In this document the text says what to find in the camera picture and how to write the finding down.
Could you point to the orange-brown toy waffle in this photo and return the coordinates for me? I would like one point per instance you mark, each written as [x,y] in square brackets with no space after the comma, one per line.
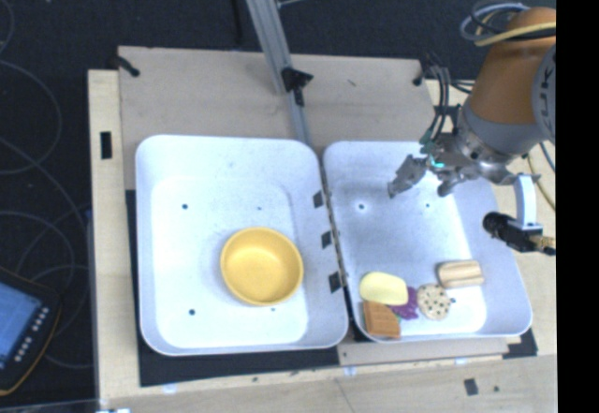
[380,321]

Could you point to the black cylinder on white bracket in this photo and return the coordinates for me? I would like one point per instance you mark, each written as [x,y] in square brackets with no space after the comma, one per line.
[507,229]

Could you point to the white plastic tray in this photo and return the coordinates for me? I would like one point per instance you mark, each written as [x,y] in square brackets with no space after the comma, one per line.
[187,261]
[402,233]

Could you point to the purple toy grapes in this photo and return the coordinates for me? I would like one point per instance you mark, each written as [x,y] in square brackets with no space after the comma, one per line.
[408,309]

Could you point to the beige chocolate chip biscuit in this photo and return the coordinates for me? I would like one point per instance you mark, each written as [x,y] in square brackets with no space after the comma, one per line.
[433,302]

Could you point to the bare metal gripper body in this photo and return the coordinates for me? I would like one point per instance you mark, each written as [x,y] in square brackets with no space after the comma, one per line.
[472,158]

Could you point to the yellow toy lemon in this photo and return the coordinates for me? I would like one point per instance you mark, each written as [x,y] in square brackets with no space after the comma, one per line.
[381,287]

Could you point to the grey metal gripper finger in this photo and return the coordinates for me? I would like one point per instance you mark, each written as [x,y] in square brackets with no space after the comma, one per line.
[449,186]
[406,177]

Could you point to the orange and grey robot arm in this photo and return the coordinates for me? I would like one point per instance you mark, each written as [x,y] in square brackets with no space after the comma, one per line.
[507,74]

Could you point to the brown cardboard board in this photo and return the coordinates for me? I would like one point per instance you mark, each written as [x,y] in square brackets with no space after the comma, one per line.
[210,92]

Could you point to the tan toy bread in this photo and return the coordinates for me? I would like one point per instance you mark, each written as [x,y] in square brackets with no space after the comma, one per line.
[461,274]

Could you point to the yellow bowl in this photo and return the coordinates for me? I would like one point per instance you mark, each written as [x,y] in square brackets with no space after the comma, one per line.
[262,267]

